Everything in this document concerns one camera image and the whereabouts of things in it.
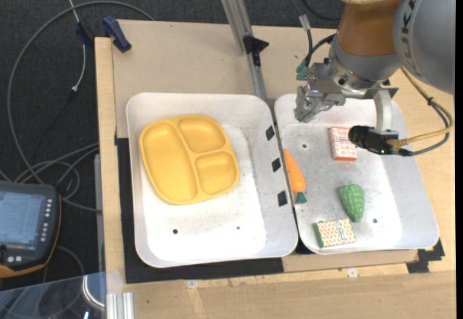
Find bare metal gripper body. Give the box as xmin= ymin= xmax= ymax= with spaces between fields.
xmin=297 ymin=56 xmax=390 ymax=109

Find pink and white carton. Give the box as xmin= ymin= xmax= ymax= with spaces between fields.
xmin=328 ymin=126 xmax=359 ymax=162

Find orange carrot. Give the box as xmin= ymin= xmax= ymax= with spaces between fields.
xmin=282 ymin=148 xmax=308 ymax=205

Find green grapes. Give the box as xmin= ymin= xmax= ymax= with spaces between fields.
xmin=338 ymin=180 xmax=366 ymax=224

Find white plastic tray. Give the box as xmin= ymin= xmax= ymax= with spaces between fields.
xmin=125 ymin=92 xmax=300 ymax=269
xmin=273 ymin=93 xmax=441 ymax=255

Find brown cardboard board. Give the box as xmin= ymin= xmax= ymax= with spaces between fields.
xmin=111 ymin=19 xmax=420 ymax=273

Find green and patterned packet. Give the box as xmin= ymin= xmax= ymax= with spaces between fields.
xmin=312 ymin=217 xmax=357 ymax=250

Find yellow divided plate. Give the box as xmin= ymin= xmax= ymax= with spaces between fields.
xmin=139 ymin=114 xmax=242 ymax=206

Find black cylinder on white bracket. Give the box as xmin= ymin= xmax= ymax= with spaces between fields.
xmin=348 ymin=87 xmax=400 ymax=156

